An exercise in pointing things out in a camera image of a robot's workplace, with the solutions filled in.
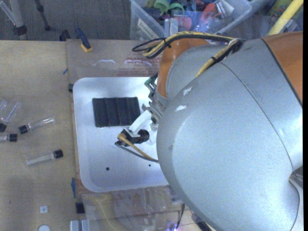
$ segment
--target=yellow pole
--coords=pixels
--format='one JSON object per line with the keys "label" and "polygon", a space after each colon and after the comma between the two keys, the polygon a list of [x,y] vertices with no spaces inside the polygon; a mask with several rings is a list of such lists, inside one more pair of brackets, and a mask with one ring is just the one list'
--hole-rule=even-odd
{"label": "yellow pole", "polygon": [[283,27],[287,24],[287,22],[294,16],[296,11],[302,6],[304,0],[293,0],[284,13],[280,16],[275,25],[271,28],[271,30],[267,33],[268,35],[278,34]]}

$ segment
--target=metal leg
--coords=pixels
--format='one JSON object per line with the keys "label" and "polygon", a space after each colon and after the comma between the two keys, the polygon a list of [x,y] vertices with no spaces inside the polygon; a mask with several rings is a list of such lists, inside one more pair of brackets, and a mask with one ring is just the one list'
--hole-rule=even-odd
{"label": "metal leg", "polygon": [[44,8],[43,5],[41,5],[39,0],[34,0],[35,4],[37,5],[37,10],[40,12],[40,15],[43,19],[44,22],[44,28],[46,31],[49,31],[51,29],[51,27],[48,25],[45,14],[44,14]]}
{"label": "metal leg", "polygon": [[18,0],[9,0],[11,4],[12,13],[14,16],[14,25],[16,26],[17,35],[21,40],[27,40],[26,26],[21,16]]}

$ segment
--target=white tray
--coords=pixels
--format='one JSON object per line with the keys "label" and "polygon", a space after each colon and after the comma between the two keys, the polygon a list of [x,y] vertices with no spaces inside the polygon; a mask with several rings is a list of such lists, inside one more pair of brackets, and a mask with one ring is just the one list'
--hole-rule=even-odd
{"label": "white tray", "polygon": [[[140,111],[148,106],[148,77],[82,78],[73,87],[80,177],[92,192],[168,185],[158,163],[146,161],[115,146],[123,127],[95,127],[93,98],[138,97]],[[138,147],[157,158],[156,143]]]}

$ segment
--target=gray floor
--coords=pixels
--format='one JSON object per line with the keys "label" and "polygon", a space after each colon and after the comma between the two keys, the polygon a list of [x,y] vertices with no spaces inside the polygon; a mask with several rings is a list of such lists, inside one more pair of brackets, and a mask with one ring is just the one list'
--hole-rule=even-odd
{"label": "gray floor", "polygon": [[[75,28],[80,27],[89,39],[129,39],[129,0],[40,0],[51,26],[44,24],[34,0],[19,0],[29,40],[59,40],[67,29],[75,39]],[[17,40],[12,31],[13,24],[0,9],[0,39]]]}

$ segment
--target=plastic bin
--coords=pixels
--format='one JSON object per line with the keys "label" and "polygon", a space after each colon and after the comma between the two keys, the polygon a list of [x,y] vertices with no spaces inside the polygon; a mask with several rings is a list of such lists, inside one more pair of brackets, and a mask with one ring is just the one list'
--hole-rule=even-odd
{"label": "plastic bin", "polygon": [[[149,40],[164,37],[164,29],[158,24],[142,7],[147,0],[130,0],[131,2],[131,40]],[[247,0],[225,0],[234,8],[232,12],[233,21],[227,26],[217,31],[223,33],[230,28],[238,25],[244,19],[251,15],[252,6]]]}
{"label": "plastic bin", "polygon": [[251,14],[264,10],[266,13],[276,0],[252,0],[250,5],[252,7]]}

